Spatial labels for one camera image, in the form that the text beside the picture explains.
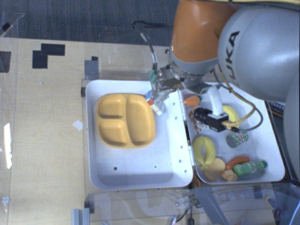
black square marker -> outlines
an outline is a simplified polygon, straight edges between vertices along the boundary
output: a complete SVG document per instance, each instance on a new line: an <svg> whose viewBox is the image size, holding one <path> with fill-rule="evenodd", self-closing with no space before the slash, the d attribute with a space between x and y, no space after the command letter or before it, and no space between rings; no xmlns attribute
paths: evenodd
<svg viewBox="0 0 300 225"><path fill-rule="evenodd" d="M11 52L0 51L0 73L8 73L10 68Z"/></svg>
<svg viewBox="0 0 300 225"><path fill-rule="evenodd" d="M65 56L65 45L64 44L45 44L42 43L41 46L42 55L55 55L55 56Z"/></svg>
<svg viewBox="0 0 300 225"><path fill-rule="evenodd" d="M32 68L48 68L47 61L48 57L41 51L32 51Z"/></svg>

yellow plate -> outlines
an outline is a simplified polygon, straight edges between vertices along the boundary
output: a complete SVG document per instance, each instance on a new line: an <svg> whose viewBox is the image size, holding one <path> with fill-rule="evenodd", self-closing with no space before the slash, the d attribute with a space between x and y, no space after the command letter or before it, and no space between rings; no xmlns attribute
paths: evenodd
<svg viewBox="0 0 300 225"><path fill-rule="evenodd" d="M155 121L145 97L116 93L101 97L97 103L98 135L115 148L140 148L155 137Z"/></svg>

black object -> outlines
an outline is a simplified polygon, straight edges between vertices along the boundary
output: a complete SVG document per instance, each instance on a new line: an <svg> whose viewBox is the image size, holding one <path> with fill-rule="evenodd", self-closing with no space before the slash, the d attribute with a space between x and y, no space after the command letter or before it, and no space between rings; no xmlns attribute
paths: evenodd
<svg viewBox="0 0 300 225"><path fill-rule="evenodd" d="M0 73L8 73L10 68L11 52L0 51Z"/></svg>
<svg viewBox="0 0 300 225"><path fill-rule="evenodd" d="M65 56L65 45L64 44L45 44L42 43L42 55L55 55L55 56Z"/></svg>
<svg viewBox="0 0 300 225"><path fill-rule="evenodd" d="M84 98L85 97L85 87L81 87L81 97Z"/></svg>
<svg viewBox="0 0 300 225"><path fill-rule="evenodd" d="M84 201L84 208L90 209L90 214L93 214L95 212L94 204Z"/></svg>
<svg viewBox="0 0 300 225"><path fill-rule="evenodd" d="M48 55L65 56L65 45L42 43L40 51L32 52L32 68L48 68Z"/></svg>
<svg viewBox="0 0 300 225"><path fill-rule="evenodd" d="M6 23L2 26L2 29L6 32L10 28L10 23Z"/></svg>
<svg viewBox="0 0 300 225"><path fill-rule="evenodd" d="M48 56L42 55L41 51L32 51L32 68L48 68Z"/></svg>
<svg viewBox="0 0 300 225"><path fill-rule="evenodd" d="M224 116L222 118L216 119L210 116L210 114L212 114L212 111L209 109L205 109L205 108L197 108L194 112L194 116L195 118L208 125L210 127L210 129L215 130L217 132L221 132L223 130L226 129L226 127L224 125L222 125L223 121L228 121L228 115Z"/></svg>
<svg viewBox="0 0 300 225"><path fill-rule="evenodd" d="M195 220L193 218L189 218L187 220L187 225L195 225Z"/></svg>
<svg viewBox="0 0 300 225"><path fill-rule="evenodd" d="M268 104L267 103L269 103L271 112L274 115L277 115L279 117L283 117L283 114L284 114L284 111L285 111L285 106L284 105L279 104L277 102L265 102L265 103L266 103L267 109L268 109Z"/></svg>

green bottle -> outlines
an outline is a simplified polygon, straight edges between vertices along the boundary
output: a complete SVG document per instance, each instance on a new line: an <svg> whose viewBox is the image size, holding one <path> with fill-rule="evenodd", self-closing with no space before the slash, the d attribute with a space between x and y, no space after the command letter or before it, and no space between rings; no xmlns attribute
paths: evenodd
<svg viewBox="0 0 300 225"><path fill-rule="evenodd" d="M265 161L247 162L243 164L237 164L233 167L233 171L238 175L238 177L245 176L251 173L255 173L258 169L267 167L268 164Z"/></svg>

yellow banana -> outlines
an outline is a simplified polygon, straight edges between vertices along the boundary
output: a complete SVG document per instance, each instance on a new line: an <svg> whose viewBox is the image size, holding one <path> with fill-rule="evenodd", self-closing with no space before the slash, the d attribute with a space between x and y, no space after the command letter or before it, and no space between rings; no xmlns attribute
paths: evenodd
<svg viewBox="0 0 300 225"><path fill-rule="evenodd" d="M202 146L206 148L205 158L202 156ZM197 137L193 142L193 151L195 161L201 164L201 169L206 168L208 165L212 164L216 158L216 147L214 142L205 136Z"/></svg>
<svg viewBox="0 0 300 225"><path fill-rule="evenodd" d="M223 111L228 114L229 121L236 122L239 120L239 116L236 111L230 107L229 105L223 105Z"/></svg>

